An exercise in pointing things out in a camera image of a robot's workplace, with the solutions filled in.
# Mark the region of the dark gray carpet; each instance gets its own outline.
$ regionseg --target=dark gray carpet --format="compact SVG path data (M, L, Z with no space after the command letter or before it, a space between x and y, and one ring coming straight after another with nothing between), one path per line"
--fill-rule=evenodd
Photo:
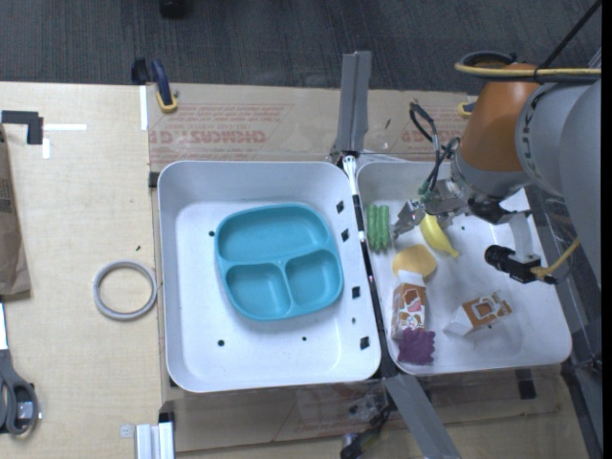
M453 70L484 49L538 64L595 0L0 0L0 79L129 84L136 57L171 81L339 87L343 53L371 50L371 88L467 91ZM553 63L585 66L601 9Z

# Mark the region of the purple object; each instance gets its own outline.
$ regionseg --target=purple object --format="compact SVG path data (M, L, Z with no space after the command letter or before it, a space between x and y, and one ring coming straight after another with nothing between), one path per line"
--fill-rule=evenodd
M424 365L433 362L433 340L436 332L428 332L422 328L410 330L406 328L400 341L400 355L398 360L408 363Z

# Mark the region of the brown paper bag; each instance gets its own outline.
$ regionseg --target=brown paper bag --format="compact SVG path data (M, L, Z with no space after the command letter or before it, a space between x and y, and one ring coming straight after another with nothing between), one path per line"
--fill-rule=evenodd
M15 295L30 289L30 274L12 192L9 145L0 126L0 295Z

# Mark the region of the yellow cable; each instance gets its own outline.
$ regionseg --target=yellow cable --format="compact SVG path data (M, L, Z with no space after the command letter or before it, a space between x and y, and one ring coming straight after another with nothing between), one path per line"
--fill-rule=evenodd
M479 68L477 66L468 66L462 63L455 63L455 70L469 75L478 75L481 77L520 77L533 78L549 77L549 76L601 76L601 68L545 68L541 70L516 70L516 69L497 69L497 68Z
M572 242L572 244L567 248L567 250L563 253L563 255L558 259L557 262L555 262L550 267L533 267L532 273L534 273L538 279L542 279L546 275L550 275L551 273L553 273L556 269L560 267L560 265L567 259L568 256L572 254L572 251L574 251L578 247L579 244L580 244L580 240L576 238Z

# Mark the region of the white plastic tray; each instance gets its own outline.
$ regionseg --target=white plastic tray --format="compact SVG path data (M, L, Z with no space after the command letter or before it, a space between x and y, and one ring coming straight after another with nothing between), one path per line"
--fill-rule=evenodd
M365 164L358 171L362 206L389 205L390 223L394 223L405 201L418 198L417 189L431 167L429 163L414 162ZM448 165L443 164L440 178L447 176ZM529 208L523 190L503 206L508 210ZM529 222L534 250L542 254L542 265L546 265L532 218ZM460 255L452 258L445 252L430 250L437 261L435 273L426 281L426 329L436 333L433 363L398 361L399 343L387 331L389 351L396 364L406 373L426 376L564 361L571 352L572 341L555 288L542 282L521 284L485 262L485 249L490 245L514 248L510 227L494 227L474 216L459 216L445 233ZM396 285L391 263L398 251L415 244L426 245L419 228L402 234L387 252L370 253L387 330ZM493 291L500 291L508 300L512 314L491 328L472 331L464 337L443 331L460 304Z
M177 162L162 172L158 195L166 363L182 389L348 383L376 372L381 345L350 186L339 168L323 162ZM309 315L254 321L224 294L214 232L234 212L281 203L302 203L323 216L338 244L343 290Z

